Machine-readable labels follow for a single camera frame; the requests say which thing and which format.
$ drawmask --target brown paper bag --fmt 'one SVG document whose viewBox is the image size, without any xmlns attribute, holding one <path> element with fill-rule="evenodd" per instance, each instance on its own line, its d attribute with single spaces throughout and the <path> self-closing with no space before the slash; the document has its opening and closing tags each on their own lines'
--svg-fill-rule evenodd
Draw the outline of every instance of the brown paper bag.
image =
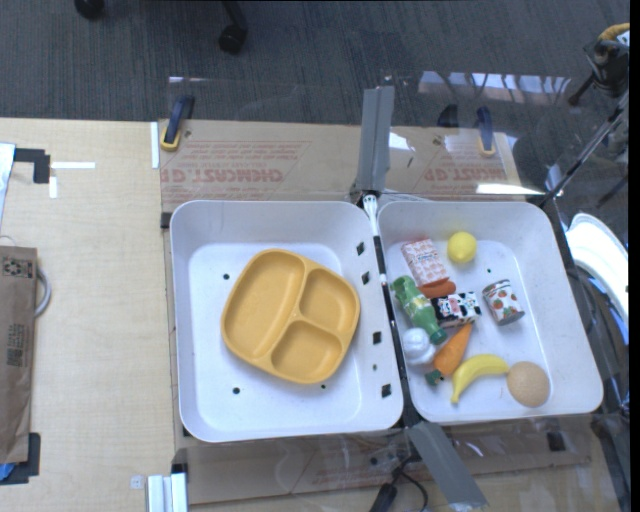
<svg viewBox="0 0 640 512">
<path fill-rule="evenodd" d="M 28 459 L 36 258 L 0 246 L 0 464 Z"/>
</svg>

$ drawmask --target caster wheel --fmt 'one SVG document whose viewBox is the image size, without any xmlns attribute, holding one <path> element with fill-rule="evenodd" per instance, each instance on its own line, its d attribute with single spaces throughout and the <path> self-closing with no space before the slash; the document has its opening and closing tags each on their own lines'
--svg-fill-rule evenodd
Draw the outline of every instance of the caster wheel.
<svg viewBox="0 0 640 512">
<path fill-rule="evenodd" d="M 229 25 L 224 29 L 222 35 L 218 39 L 218 44 L 223 52 L 236 54 L 242 49 L 247 32 L 238 28 L 236 25 Z"/>
<path fill-rule="evenodd" d="M 100 16 L 104 9 L 104 0 L 75 0 L 76 11 L 87 19 Z"/>
</svg>

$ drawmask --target banana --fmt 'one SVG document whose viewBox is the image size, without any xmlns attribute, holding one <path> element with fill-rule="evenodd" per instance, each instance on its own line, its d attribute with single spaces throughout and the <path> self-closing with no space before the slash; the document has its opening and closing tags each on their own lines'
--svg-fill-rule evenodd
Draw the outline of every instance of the banana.
<svg viewBox="0 0 640 512">
<path fill-rule="evenodd" d="M 509 365 L 499 356 L 493 354 L 478 354 L 462 361 L 460 366 L 453 372 L 451 382 L 453 384 L 453 395 L 451 403 L 457 404 L 460 394 L 467 389 L 478 377 L 483 375 L 499 375 L 507 373 Z"/>
</svg>

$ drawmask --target yellow divided plate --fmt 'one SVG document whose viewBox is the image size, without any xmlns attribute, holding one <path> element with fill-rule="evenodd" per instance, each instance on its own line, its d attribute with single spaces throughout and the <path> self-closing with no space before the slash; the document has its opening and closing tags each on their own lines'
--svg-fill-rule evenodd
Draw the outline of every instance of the yellow divided plate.
<svg viewBox="0 0 640 512">
<path fill-rule="evenodd" d="M 343 277 L 294 252 L 256 254 L 222 311 L 222 338 L 238 357 L 283 379 L 330 377 L 349 348 L 360 300 Z"/>
</svg>

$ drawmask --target red and white box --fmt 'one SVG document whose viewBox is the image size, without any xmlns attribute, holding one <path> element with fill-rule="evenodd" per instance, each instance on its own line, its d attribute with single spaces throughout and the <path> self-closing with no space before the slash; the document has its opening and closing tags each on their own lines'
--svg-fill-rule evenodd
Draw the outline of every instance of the red and white box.
<svg viewBox="0 0 640 512">
<path fill-rule="evenodd" d="M 449 279 L 447 269 L 429 238 L 402 244 L 400 250 L 417 286 L 434 285 Z"/>
</svg>

